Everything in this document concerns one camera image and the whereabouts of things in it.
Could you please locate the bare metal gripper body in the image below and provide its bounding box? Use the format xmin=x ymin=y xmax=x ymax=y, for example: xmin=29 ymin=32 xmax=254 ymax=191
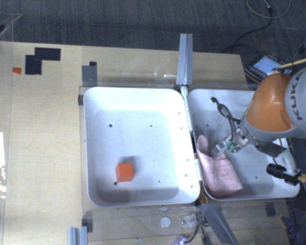
xmin=223 ymin=133 xmax=248 ymax=154

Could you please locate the pink cloth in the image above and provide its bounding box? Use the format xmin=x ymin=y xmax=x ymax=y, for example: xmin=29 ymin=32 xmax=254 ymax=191
xmin=196 ymin=134 xmax=244 ymax=199

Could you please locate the white plastic tray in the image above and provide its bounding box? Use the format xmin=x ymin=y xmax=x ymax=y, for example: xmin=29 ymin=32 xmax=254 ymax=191
xmin=83 ymin=86 xmax=201 ymax=209
xmin=187 ymin=88 xmax=301 ymax=202

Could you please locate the orange cube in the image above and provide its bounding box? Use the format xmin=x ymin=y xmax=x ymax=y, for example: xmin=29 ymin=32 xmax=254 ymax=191
xmin=115 ymin=162 xmax=135 ymax=183

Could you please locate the black cylinder on white bracket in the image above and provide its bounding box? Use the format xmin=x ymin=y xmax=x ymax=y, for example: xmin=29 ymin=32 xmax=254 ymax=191
xmin=266 ymin=137 xmax=302 ymax=186

